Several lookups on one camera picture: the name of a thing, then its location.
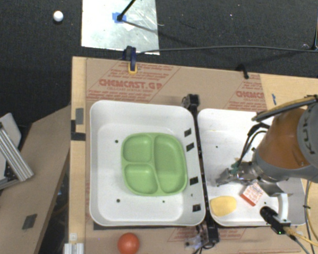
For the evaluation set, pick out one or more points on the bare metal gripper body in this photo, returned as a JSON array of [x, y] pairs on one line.
[[246, 173]]

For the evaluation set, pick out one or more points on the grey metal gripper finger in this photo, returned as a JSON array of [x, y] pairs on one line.
[[223, 180], [225, 172]]

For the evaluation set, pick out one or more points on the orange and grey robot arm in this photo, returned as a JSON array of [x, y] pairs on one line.
[[285, 141]]

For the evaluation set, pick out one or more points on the red and white packet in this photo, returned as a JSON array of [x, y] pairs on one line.
[[252, 193]]

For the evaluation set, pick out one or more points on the yellow oval biscuit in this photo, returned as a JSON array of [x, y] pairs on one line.
[[223, 206]]

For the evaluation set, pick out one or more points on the white plastic tray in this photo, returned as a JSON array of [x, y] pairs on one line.
[[106, 174], [224, 143]]

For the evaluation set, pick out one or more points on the thin black rod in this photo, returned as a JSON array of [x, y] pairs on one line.
[[200, 152]]

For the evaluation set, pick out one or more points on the green divided plate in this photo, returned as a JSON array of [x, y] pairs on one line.
[[154, 163]]

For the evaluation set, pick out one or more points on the brown cardboard board red print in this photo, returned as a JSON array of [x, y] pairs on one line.
[[156, 83]]

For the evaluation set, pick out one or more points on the white ball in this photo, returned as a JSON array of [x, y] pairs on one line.
[[58, 15]]

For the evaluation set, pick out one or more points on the black cylinder on white bracket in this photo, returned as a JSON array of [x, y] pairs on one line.
[[272, 216]]

